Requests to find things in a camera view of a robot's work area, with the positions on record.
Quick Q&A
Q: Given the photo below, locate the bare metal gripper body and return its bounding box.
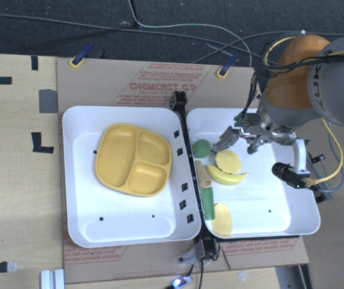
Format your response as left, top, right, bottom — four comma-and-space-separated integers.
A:
234, 112, 296, 146

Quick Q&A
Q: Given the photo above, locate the yellow round biscuit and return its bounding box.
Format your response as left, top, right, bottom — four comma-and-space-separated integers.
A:
214, 149, 242, 175

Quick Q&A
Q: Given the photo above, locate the green round toy fruit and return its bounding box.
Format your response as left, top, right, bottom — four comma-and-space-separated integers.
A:
192, 138, 212, 158

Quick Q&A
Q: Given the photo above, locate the yellow banana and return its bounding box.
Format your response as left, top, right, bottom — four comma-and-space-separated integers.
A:
206, 164, 249, 186

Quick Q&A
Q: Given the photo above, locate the thin black rod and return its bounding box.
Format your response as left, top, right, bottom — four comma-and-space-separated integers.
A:
178, 105, 212, 240

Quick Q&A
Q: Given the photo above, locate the beige waffle cone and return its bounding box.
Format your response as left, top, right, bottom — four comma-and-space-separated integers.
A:
194, 160, 213, 188

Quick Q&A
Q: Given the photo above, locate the white plastic tray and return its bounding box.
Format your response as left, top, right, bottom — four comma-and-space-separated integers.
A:
61, 105, 202, 249
186, 107, 321, 240

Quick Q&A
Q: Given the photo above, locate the green toy vegetable stick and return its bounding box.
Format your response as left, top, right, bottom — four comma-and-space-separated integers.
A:
200, 186, 216, 221

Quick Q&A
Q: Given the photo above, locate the yellow oval toy food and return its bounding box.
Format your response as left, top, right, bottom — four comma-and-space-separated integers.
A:
211, 203, 233, 236

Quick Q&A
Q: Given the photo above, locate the yellow divided plate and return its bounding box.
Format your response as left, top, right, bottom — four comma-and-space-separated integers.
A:
95, 123, 173, 197

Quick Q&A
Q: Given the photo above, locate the brown cardboard board red print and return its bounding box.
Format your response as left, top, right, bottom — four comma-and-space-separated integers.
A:
55, 57, 310, 284

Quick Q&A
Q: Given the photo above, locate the black cylinder on white bracket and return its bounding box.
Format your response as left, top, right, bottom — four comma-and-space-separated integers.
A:
271, 138, 311, 190

